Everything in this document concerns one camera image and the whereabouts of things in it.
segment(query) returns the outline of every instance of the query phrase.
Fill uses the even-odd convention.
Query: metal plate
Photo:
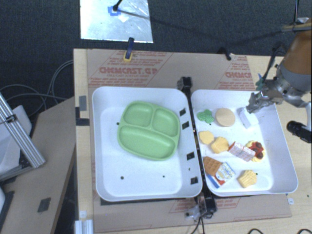
[[[153,43],[147,0],[80,0],[82,39]]]

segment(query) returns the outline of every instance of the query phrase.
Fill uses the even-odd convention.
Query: dark floor
[[[154,43],[136,43],[135,50],[216,53],[220,47],[242,55],[270,55],[281,41],[289,46],[294,34],[282,33],[293,21],[295,0],[148,0]],[[80,39],[79,0],[0,0],[0,89],[23,84],[46,94],[50,80],[74,48],[124,49],[124,42]],[[312,16],[312,0],[300,0],[299,17]],[[57,77],[55,94],[74,95],[72,65]],[[29,93],[22,87],[1,90],[6,99]],[[47,100],[48,107],[55,102]],[[38,97],[9,100],[31,114]],[[72,209],[69,189],[64,209]],[[72,221],[72,216],[62,212]]]

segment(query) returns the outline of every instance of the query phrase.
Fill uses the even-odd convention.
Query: divided green plate
[[[135,101],[124,110],[117,132],[126,151],[152,160],[166,160],[176,151],[180,137],[177,115],[158,105]]]

